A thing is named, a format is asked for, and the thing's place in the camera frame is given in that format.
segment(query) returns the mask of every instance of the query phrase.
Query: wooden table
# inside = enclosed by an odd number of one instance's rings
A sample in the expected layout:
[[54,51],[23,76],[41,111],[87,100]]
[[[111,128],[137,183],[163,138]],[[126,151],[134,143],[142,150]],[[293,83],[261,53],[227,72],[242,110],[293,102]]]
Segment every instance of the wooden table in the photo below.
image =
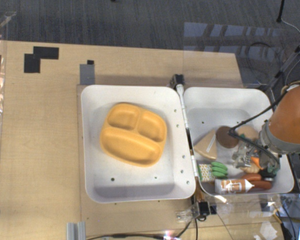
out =
[[[59,47],[59,59],[41,60],[41,73],[26,74],[24,54],[32,54],[33,46]],[[175,211],[187,208],[189,200],[100,204],[80,191],[84,179],[80,177],[77,85],[79,66],[87,60],[95,61],[97,82],[104,84],[165,86],[173,74],[185,69],[190,78],[197,76],[208,85],[241,84],[232,54],[9,41],[0,240],[64,240],[66,224],[79,221],[86,222],[87,236],[184,227],[176,223]],[[209,216],[199,223],[201,239],[227,240],[230,234],[254,239],[253,232],[264,225],[280,237],[279,224],[271,215],[264,216],[257,202],[251,202],[250,209],[256,211],[254,216],[249,217],[249,207],[224,212],[223,217]],[[233,220],[235,213],[238,220]],[[191,228],[183,239],[193,239]]]

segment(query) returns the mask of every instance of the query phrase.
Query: yellow plate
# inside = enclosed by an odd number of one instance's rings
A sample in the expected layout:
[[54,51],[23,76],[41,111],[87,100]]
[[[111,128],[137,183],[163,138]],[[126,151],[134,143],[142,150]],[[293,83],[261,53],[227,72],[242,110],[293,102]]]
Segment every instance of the yellow plate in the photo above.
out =
[[157,114],[128,103],[111,108],[104,121],[100,145],[109,156],[140,167],[157,163],[163,153],[167,127]]

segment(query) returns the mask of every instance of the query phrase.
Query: gray carpet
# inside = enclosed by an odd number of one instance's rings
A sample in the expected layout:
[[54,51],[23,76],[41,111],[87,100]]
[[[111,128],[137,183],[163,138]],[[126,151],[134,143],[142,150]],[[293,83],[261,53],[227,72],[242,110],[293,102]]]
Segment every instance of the gray carpet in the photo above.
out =
[[[18,41],[183,50],[185,23],[194,22],[284,29],[299,42],[294,28],[275,21],[279,6],[280,0],[0,0],[0,16],[17,12],[9,39]],[[300,29],[300,0],[285,0],[282,17]],[[300,63],[289,78],[300,79]]]

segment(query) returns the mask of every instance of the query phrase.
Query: toy sausage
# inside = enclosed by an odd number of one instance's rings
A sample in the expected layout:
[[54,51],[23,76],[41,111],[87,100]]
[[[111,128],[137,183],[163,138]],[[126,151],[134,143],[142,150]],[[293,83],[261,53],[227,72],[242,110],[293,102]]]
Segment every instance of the toy sausage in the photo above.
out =
[[248,181],[250,181],[250,182],[251,182],[252,180],[253,180],[253,181],[255,181],[255,180],[258,181],[258,180],[259,180],[259,181],[260,181],[260,180],[262,180],[262,176],[261,176],[260,174],[258,174],[258,173],[257,173],[257,174],[255,174],[255,173],[253,173],[253,174],[252,174],[252,173],[250,173],[250,174],[247,173],[247,174],[243,175],[243,176],[241,177],[241,179],[245,179],[245,180],[248,180]]
[[255,189],[255,188],[259,188],[259,189],[264,189],[264,190],[269,190],[270,188],[272,188],[272,184],[271,184],[271,182],[269,182],[269,181],[265,181],[265,180],[257,180],[257,181],[255,181],[255,180],[251,180],[251,181],[249,181],[252,185],[254,185],[254,187],[253,187],[253,189]]

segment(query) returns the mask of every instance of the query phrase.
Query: brown round toy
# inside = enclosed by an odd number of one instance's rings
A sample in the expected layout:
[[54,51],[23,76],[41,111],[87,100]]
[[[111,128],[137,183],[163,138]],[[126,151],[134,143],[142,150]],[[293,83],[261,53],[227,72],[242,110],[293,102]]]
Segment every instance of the brown round toy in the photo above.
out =
[[215,133],[217,141],[225,148],[231,149],[234,148],[239,140],[228,134],[230,127],[221,126]]

